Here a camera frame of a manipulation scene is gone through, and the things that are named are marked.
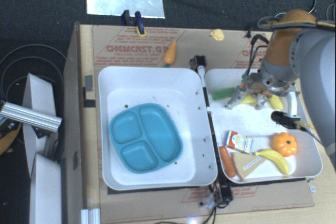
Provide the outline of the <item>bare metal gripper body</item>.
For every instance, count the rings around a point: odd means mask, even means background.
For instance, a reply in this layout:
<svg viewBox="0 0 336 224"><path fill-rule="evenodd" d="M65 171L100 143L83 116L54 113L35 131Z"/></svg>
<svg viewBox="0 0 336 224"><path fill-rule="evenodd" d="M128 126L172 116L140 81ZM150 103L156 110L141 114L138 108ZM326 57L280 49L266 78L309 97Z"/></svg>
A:
<svg viewBox="0 0 336 224"><path fill-rule="evenodd" d="M243 74L242 84L250 93L265 95L283 95L289 89L288 82L280 81L267 72Z"/></svg>

